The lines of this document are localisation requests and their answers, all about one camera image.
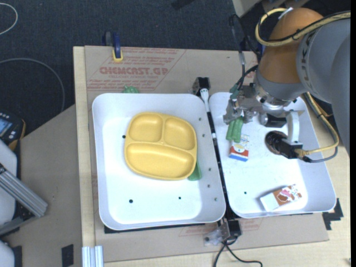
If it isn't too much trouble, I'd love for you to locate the white and brown carton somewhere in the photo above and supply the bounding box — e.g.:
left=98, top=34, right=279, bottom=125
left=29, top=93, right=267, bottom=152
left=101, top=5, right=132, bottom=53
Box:
left=259, top=184, right=303, bottom=212

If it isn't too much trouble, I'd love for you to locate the yellow divided plate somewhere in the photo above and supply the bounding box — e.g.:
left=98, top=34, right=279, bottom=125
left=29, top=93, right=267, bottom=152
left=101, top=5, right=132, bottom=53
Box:
left=123, top=111, right=199, bottom=181

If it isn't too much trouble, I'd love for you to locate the thin black and white rod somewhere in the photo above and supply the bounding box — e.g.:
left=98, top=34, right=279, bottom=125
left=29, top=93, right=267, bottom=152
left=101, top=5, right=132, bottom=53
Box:
left=199, top=88, right=232, bottom=223

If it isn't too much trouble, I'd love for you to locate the brown cardboard board, red print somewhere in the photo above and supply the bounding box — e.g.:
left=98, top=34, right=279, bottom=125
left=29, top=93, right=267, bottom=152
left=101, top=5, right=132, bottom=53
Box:
left=84, top=45, right=330, bottom=263

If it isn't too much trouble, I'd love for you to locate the white plastic tray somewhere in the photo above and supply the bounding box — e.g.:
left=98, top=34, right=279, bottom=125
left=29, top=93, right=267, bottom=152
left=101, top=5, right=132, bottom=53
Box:
left=208, top=91, right=337, bottom=219
left=91, top=92, right=226, bottom=231

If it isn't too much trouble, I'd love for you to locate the green toy vegetable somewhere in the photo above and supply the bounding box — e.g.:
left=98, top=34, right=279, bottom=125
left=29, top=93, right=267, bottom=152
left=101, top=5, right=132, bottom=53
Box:
left=187, top=161, right=202, bottom=182

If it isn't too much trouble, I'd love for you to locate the white orange and blue carton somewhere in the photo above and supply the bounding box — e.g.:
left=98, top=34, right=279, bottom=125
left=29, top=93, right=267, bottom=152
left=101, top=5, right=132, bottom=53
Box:
left=228, top=133, right=251, bottom=163

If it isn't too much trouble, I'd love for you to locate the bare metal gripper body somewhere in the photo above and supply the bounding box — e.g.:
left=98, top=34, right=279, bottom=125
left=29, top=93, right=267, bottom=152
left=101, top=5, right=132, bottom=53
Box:
left=227, top=83, right=291, bottom=117

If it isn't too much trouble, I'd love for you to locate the black cylinder on white bracket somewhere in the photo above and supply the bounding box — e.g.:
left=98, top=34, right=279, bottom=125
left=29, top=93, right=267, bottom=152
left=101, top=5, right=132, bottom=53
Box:
left=264, top=110, right=304, bottom=160

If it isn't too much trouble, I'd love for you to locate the black block with thin wires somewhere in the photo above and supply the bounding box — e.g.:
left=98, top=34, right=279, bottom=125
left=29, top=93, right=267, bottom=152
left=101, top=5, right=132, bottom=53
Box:
left=192, top=76, right=211, bottom=96
left=204, top=218, right=243, bottom=246

